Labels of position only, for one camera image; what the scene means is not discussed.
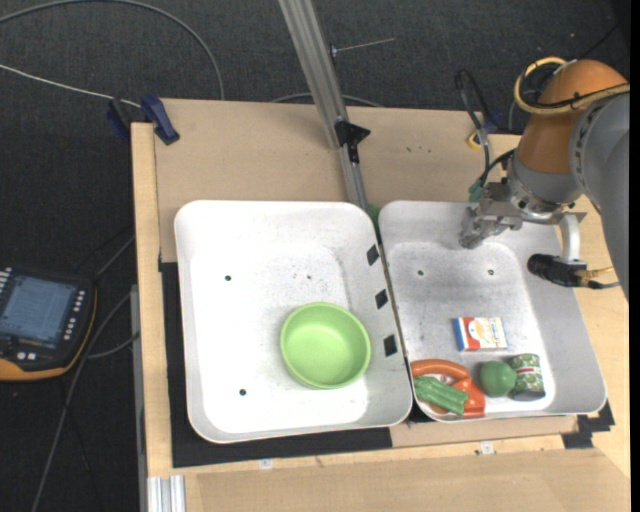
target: small box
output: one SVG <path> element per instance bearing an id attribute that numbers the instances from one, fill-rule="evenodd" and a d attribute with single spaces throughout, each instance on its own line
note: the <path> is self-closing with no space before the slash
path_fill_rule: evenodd
<path id="1" fill-rule="evenodd" d="M 461 317 L 454 320 L 461 352 L 507 348 L 507 337 L 498 317 Z"/>

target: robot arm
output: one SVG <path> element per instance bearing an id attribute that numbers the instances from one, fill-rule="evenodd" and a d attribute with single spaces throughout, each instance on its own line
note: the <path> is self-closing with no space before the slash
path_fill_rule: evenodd
<path id="1" fill-rule="evenodd" d="M 507 177 L 486 184 L 478 206 L 467 209 L 460 244 L 473 249 L 489 236 L 520 229 L 523 221 L 557 223 L 584 194 L 600 211 L 628 298 L 628 82 L 600 62 L 573 61 L 556 70 L 537 106 L 522 101 L 519 82 L 516 99 L 532 116 Z"/>

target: orange sausage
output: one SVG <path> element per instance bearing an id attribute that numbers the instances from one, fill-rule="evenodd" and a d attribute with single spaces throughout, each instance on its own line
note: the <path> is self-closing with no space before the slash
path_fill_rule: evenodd
<path id="1" fill-rule="evenodd" d="M 469 376 L 467 368 L 446 359 L 420 359 L 411 363 L 411 375 L 413 377 L 420 377 L 428 373 L 440 373 L 457 381 Z"/>

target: white tray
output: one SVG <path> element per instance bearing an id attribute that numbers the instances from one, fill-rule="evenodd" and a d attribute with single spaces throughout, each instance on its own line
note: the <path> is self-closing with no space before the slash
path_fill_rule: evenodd
<path id="1" fill-rule="evenodd" d="M 605 385 L 572 289 L 531 275 L 534 253 L 559 255 L 553 226 L 525 223 L 477 249 L 458 244 L 467 203 L 397 201 L 379 218 L 402 337 L 409 362 L 441 358 L 472 370 L 478 363 L 525 352 L 541 358 L 546 396 L 531 402 L 488 398 L 485 418 L 586 414 L 599 410 Z M 500 317 L 509 347 L 460 352 L 452 320 Z M 441 421 L 460 421 L 435 414 Z"/>
<path id="2" fill-rule="evenodd" d="M 218 443 L 389 426 L 412 388 L 376 234 L 345 203 L 196 201 L 175 219 L 187 408 Z M 354 384 L 312 390 L 287 372 L 280 328 L 298 306 L 351 310 L 372 341 Z"/>

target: green ball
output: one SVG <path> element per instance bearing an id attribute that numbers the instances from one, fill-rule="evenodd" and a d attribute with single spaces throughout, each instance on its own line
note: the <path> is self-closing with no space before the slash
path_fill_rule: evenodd
<path id="1" fill-rule="evenodd" d="M 480 387 L 486 395 L 500 397 L 515 387 L 518 374 L 507 363 L 488 361 L 480 367 L 479 377 Z"/>

